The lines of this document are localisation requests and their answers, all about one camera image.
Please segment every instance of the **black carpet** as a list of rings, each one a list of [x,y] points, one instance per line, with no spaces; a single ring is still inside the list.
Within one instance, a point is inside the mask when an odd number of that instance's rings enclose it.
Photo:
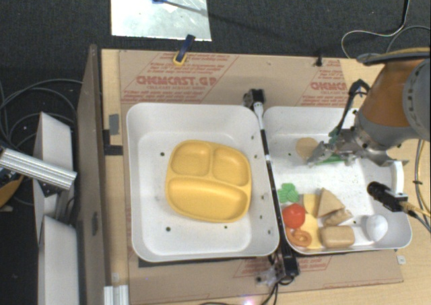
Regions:
[[[411,0],[407,25],[430,26],[430,1]],[[207,0],[212,42],[194,51],[343,57],[341,37],[354,29],[392,32],[401,23],[404,0]],[[350,36],[352,56],[384,52],[389,38]],[[412,30],[394,48],[426,46],[429,33]],[[110,0],[0,0],[0,80],[8,96],[44,79],[81,79],[90,44],[99,48],[176,50],[178,41],[110,35]],[[77,104],[79,86],[53,88]],[[49,95],[32,94],[8,108],[9,125],[44,110],[68,117],[67,105]],[[19,126],[18,143],[33,133],[36,120]],[[32,142],[23,144],[31,153]],[[31,201],[30,183],[17,196]],[[15,200],[0,213],[0,304],[35,304],[37,247],[32,208]]]

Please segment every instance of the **bread slice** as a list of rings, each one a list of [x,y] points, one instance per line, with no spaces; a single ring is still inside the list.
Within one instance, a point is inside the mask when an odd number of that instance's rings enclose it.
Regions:
[[[345,208],[344,204],[331,191],[322,188],[321,202],[317,210],[317,217],[323,217],[343,208]]]
[[[296,153],[307,161],[312,156],[313,151],[319,145],[315,139],[311,137],[303,137],[296,142]]]
[[[348,209],[339,209],[334,211],[323,223],[324,226],[336,226],[341,222],[352,219],[353,215]]]
[[[350,226],[327,226],[319,228],[323,246],[347,248],[354,244],[355,233]]]

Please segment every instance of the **toy tomato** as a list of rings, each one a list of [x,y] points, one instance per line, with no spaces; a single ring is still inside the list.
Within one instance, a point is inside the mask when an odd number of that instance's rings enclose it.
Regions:
[[[299,228],[305,222],[305,208],[294,203],[283,209],[283,221],[287,227]]]

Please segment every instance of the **yellow divided plate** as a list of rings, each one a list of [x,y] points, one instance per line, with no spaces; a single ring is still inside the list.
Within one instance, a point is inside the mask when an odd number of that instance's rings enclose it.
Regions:
[[[234,148],[184,141],[170,157],[165,192],[177,213],[207,222],[234,222],[250,206],[250,164]]]

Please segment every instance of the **toy food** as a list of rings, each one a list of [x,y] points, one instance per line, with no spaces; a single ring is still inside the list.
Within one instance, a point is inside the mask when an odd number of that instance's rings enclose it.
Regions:
[[[305,208],[297,203],[284,208],[282,214],[286,227],[299,228],[305,222]]]
[[[312,152],[318,144],[319,142],[311,137],[303,137],[296,143],[296,153],[298,153],[302,159],[307,160],[311,157]]]
[[[352,213],[343,208],[332,213],[327,219],[323,222],[324,226],[336,226],[341,222],[344,222],[353,217]]]
[[[343,209],[344,204],[329,190],[322,188],[321,200],[319,209],[317,210],[317,217],[323,217],[327,214]]]
[[[383,215],[371,215],[366,218],[365,228],[369,239],[378,242],[388,232],[388,221]]]
[[[292,183],[283,183],[281,189],[277,190],[277,194],[280,203],[299,201],[298,191],[296,191],[296,187]]]
[[[320,230],[322,244],[327,248],[347,248],[355,242],[350,226],[327,226]]]
[[[312,242],[311,235],[300,228],[294,230],[293,233],[291,232],[290,228],[286,228],[286,236],[292,244],[301,246],[303,248],[306,248]]]
[[[319,208],[320,196],[316,194],[303,195],[304,207],[307,213],[317,217],[317,209]]]
[[[319,239],[319,225],[317,219],[311,214],[305,215],[305,222],[301,226],[301,230],[308,232],[311,236],[311,243],[307,248],[321,248],[321,240]]]

